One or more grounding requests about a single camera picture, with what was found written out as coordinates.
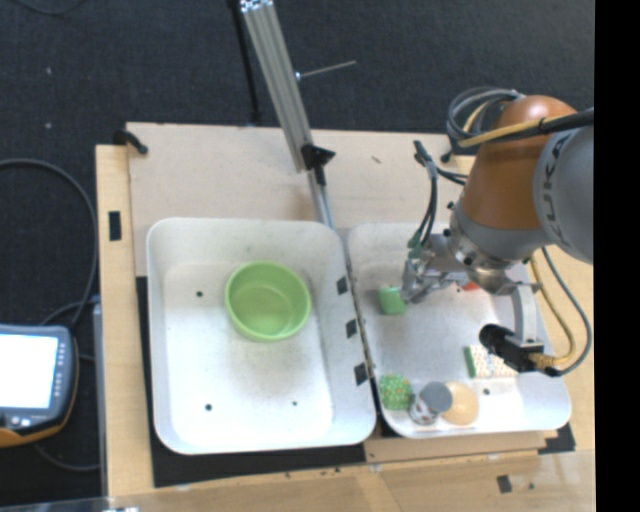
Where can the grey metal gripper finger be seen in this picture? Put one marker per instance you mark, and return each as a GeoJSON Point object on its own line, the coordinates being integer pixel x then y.
{"type": "Point", "coordinates": [409, 282]}
{"type": "Point", "coordinates": [429, 290]}

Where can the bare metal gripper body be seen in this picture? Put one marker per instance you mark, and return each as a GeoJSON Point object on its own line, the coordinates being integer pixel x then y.
{"type": "Point", "coordinates": [452, 260]}

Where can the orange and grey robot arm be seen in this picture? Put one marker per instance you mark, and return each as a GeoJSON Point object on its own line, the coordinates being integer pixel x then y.
{"type": "Point", "coordinates": [505, 185]}

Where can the small green can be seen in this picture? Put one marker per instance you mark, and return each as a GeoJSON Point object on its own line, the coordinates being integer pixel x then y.
{"type": "Point", "coordinates": [391, 301]}

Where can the small red object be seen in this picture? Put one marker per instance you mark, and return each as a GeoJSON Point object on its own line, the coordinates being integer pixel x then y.
{"type": "Point", "coordinates": [470, 287]}

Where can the white plastic tray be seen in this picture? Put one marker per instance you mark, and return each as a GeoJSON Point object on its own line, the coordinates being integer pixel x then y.
{"type": "Point", "coordinates": [240, 390]}
{"type": "Point", "coordinates": [440, 340]}

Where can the thin black and white rod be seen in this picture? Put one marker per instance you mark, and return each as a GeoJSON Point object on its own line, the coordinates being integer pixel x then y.
{"type": "Point", "coordinates": [361, 327]}

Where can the green broccoli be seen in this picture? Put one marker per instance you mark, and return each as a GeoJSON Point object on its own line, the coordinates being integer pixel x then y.
{"type": "Point", "coordinates": [395, 392]}

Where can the small can with grey lid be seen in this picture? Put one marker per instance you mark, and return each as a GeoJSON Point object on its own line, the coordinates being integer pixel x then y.
{"type": "Point", "coordinates": [434, 400]}

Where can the beige round bread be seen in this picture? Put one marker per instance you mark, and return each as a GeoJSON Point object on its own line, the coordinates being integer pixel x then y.
{"type": "Point", "coordinates": [462, 405]}

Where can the green bowl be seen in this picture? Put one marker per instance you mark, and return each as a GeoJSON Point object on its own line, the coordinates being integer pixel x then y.
{"type": "Point", "coordinates": [267, 302]}

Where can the pale brown flat board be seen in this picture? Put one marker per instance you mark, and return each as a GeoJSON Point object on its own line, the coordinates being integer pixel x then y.
{"type": "Point", "coordinates": [225, 170]}

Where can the black cylinder on white bracket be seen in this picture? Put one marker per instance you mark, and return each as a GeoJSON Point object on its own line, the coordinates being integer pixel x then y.
{"type": "Point", "coordinates": [510, 347]}

